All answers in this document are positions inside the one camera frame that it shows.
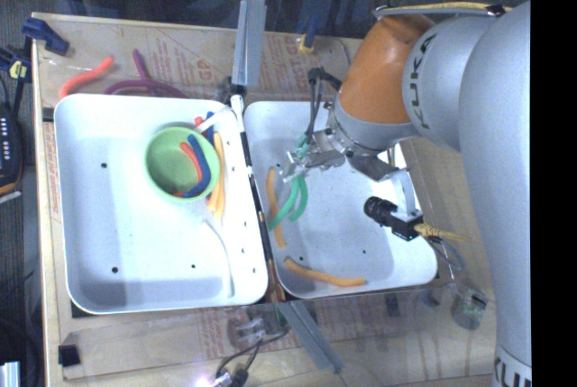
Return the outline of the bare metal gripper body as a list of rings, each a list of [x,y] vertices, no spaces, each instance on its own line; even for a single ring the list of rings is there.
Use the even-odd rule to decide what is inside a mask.
[[[309,145],[310,168],[326,170],[339,167],[345,161],[344,147],[331,128],[313,132]]]

